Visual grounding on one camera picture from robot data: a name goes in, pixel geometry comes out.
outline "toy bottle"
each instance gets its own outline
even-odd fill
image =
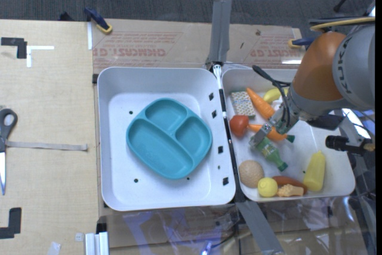
[[[320,191],[324,184],[325,155],[321,150],[312,154],[305,171],[303,183],[310,191]]]
[[[272,142],[269,140],[268,137],[264,137],[264,139],[257,145],[255,145],[252,137],[249,143],[252,148],[255,147],[256,149],[258,149],[268,161],[271,161],[274,164],[276,164],[277,168],[280,171],[284,171],[285,169],[287,169],[288,165],[286,164],[286,162],[281,160],[279,149],[272,145]]]

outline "blue divided plate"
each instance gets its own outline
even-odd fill
[[[210,150],[212,133],[187,106],[162,98],[133,119],[126,141],[153,171],[175,180],[190,174],[203,160]]]

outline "clear plastic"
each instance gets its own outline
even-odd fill
[[[259,206],[285,254],[376,254],[371,196]],[[235,204],[119,213],[113,219],[119,226],[108,229],[111,254],[263,254]]]

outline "white tape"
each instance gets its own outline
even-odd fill
[[[54,46],[27,46],[26,47],[26,67],[32,67],[32,50],[54,50]]]
[[[92,50],[93,48],[93,33],[91,30],[91,22],[88,22],[88,49]]]
[[[53,149],[53,150],[71,150],[71,151],[86,151],[88,145],[64,145],[61,143],[28,143],[28,142],[11,142],[5,143],[8,147],[14,148],[38,148],[38,149]]]

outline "scissors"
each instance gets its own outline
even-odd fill
[[[0,179],[3,195],[5,195],[5,143],[16,123],[17,115],[13,110],[0,110]]]

